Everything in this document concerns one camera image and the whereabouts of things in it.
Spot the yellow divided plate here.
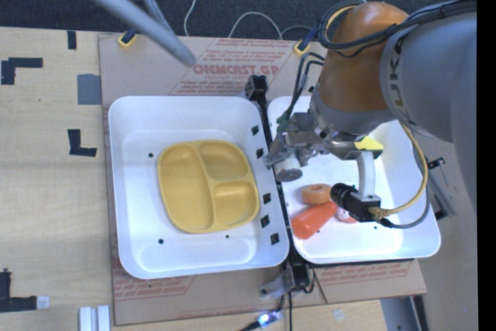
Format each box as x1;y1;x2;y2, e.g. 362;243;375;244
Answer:
156;139;261;235

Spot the black cylinder on white bracket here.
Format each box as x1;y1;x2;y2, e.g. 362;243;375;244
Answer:
329;149;383;223

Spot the white plastic tray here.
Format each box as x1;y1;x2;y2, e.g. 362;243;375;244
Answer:
107;95;291;280
267;95;443;266

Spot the black block with thin wires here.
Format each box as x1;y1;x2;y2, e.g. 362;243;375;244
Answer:
245;74;270;102
288;261;315;292

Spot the pink and white round piece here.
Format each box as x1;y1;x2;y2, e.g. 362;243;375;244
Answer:
334;205;360;226

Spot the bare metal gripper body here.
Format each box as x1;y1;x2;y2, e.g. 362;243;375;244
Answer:
284;111;384;161

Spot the orange doughnut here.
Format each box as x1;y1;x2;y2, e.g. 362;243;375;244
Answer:
301;182;334;205

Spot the brown cardboard board red print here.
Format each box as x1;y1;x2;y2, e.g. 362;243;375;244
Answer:
97;33;428;326

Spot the orange carrot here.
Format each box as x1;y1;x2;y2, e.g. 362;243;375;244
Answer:
291;200;339;241

